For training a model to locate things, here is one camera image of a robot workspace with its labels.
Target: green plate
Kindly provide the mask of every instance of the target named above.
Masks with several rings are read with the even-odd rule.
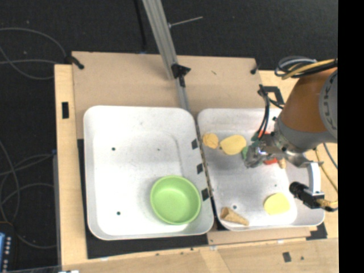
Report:
[[[172,225],[192,222],[200,213],[201,197],[193,183],[181,176],[157,180],[150,193],[154,213]]]

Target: black backdrop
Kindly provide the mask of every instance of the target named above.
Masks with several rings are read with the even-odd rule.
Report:
[[[317,60],[338,53],[338,0],[162,0],[167,20],[202,20],[175,26],[177,54],[254,57],[261,69],[274,69],[279,59],[303,55]],[[147,53],[157,53],[139,0]],[[130,52],[141,50],[133,0],[0,0],[0,28],[41,31],[70,51]],[[63,62],[55,44],[42,36],[0,31],[0,46],[11,60],[47,59]],[[52,65],[17,65],[36,76],[52,75]],[[9,64],[0,64],[0,140],[14,164],[56,150],[53,80],[25,78]],[[9,170],[0,151],[0,172]],[[51,160],[17,173],[19,185],[53,183]],[[8,177],[2,199],[15,189]],[[18,233],[36,245],[56,242],[55,201],[49,187],[21,191]],[[5,207],[11,218],[16,197]],[[56,250],[18,244],[17,268],[56,265]]]

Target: yellow oval toy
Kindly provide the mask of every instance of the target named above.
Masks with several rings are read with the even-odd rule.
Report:
[[[288,199],[281,192],[269,196],[264,202],[264,209],[270,215],[287,212],[290,208]]]
[[[209,148],[218,147],[218,137],[216,134],[205,134],[202,138],[202,142]]]
[[[246,146],[246,139],[241,135],[232,135],[220,142],[220,147],[227,155],[236,155]]]

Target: wooden table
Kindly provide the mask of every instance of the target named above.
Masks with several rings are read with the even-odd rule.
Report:
[[[143,76],[143,74],[148,74],[149,79],[155,80],[157,86],[158,84],[174,86],[174,83],[160,80],[164,76],[164,71],[162,60],[158,55],[86,52],[74,52],[73,55],[77,56],[81,63],[86,63],[86,72],[81,73],[81,70],[71,65],[55,66],[60,254],[64,270],[80,270],[82,273],[338,271],[338,212],[326,213],[324,223],[328,232],[327,239],[306,241],[306,237],[316,230],[316,227],[244,231],[238,234],[212,230],[209,232],[209,239],[214,242],[210,242],[209,246],[194,247],[193,250],[191,248],[173,249],[88,259],[77,150],[77,138],[81,136],[82,126],[80,127],[81,123],[77,124],[77,122],[82,119],[82,112],[90,104],[88,100],[83,101],[83,99],[87,98],[90,92],[95,93],[95,90],[91,88],[85,90],[84,95],[77,95],[80,88],[76,85],[82,80],[88,80],[91,85],[97,84],[95,82],[100,80],[107,82],[108,78],[103,76],[108,76],[106,74],[109,73],[112,73],[110,80],[115,80],[115,76],[122,77],[121,84],[125,84],[126,81],[135,81],[135,76]],[[241,93],[237,90],[246,87],[246,84],[240,81],[241,76],[243,77],[241,74],[244,72],[250,78],[249,80],[254,80],[256,86],[257,82],[278,86],[285,100],[295,83],[294,80],[278,80],[272,71],[260,71],[256,75],[248,75],[246,71],[255,65],[253,59],[180,56],[179,60],[181,64],[191,67],[193,71],[196,70],[194,75],[193,71],[187,75],[187,87],[190,88],[187,89],[187,94],[194,115],[198,110],[209,106],[262,107],[261,99],[251,97],[249,92],[246,93],[245,100],[241,99]],[[94,66],[94,69],[88,68],[95,64],[98,65]],[[132,71],[120,75],[120,70],[125,68]],[[212,80],[215,80],[213,86],[206,88]],[[160,88],[159,92],[170,94],[171,90],[173,87],[165,87]],[[213,92],[213,96],[207,96],[208,92],[209,94]],[[133,106],[138,104],[132,96],[128,100],[131,100],[129,102]],[[178,105],[176,93],[168,100],[167,106]],[[68,104],[67,118],[63,118],[65,116],[64,102]],[[153,101],[153,104],[158,106],[165,103]],[[337,160],[337,145],[329,144],[329,148]],[[331,164],[323,146],[319,146],[318,150],[322,160],[325,161],[326,170],[337,183],[337,170]],[[307,153],[307,157],[316,160],[313,152]],[[336,199],[336,192],[324,176],[322,176],[322,190],[326,193],[327,199]],[[289,253],[290,262],[285,261],[283,253]]]

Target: white tray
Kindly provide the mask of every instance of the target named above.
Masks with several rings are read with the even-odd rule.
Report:
[[[158,219],[149,202],[153,183],[181,175],[200,191],[207,188],[193,117],[164,107],[94,106],[84,115],[88,225],[100,239],[198,235],[214,216],[210,198],[187,225]]]
[[[274,121],[279,109],[270,109],[270,121],[267,131],[273,131]],[[206,109],[198,115],[201,137],[205,133],[215,133],[219,140],[234,134],[242,135],[250,144],[250,138],[259,128],[264,109]],[[264,228],[287,228],[290,226],[315,226],[323,222],[322,209],[309,209],[289,192],[289,185],[298,181],[308,186],[308,170],[296,168],[287,162],[287,168],[277,164],[246,168],[242,155],[228,156],[223,151],[213,150],[202,145],[207,163],[207,173],[212,188],[213,201],[217,216],[229,230],[251,230]],[[263,207],[269,195],[282,192],[288,198],[291,208],[283,214],[270,216]],[[220,219],[223,207],[235,211],[247,218],[249,226],[235,224]]]

